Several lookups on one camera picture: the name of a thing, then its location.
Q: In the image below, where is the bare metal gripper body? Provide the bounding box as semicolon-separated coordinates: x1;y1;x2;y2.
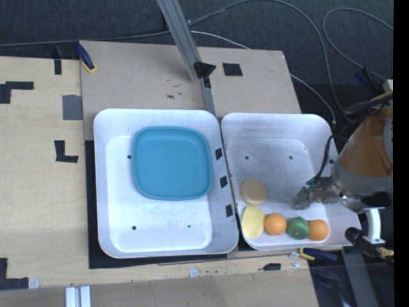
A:
307;177;369;214

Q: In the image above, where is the green toy apple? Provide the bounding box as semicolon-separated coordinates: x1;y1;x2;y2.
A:
286;216;311;240

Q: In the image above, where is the orange toy orange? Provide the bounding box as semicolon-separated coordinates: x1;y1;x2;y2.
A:
307;219;330;242
263;212;288;237

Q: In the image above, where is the beige round biscuit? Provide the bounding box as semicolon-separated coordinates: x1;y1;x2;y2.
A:
239;178;268;207

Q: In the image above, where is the yellow toy lemon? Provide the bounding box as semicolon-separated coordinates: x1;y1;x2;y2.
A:
240;205;266;240

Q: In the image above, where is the white plastic tray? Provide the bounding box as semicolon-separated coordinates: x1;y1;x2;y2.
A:
220;112;362;252
93;108;240;260

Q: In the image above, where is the blue plate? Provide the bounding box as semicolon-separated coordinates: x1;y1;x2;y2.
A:
131;125;214;201

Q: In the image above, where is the brown cardboard board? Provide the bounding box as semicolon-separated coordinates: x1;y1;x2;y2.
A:
78;40;320;267

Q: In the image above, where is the black cylinder on white bracket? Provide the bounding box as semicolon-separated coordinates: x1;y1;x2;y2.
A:
344;206;394;265

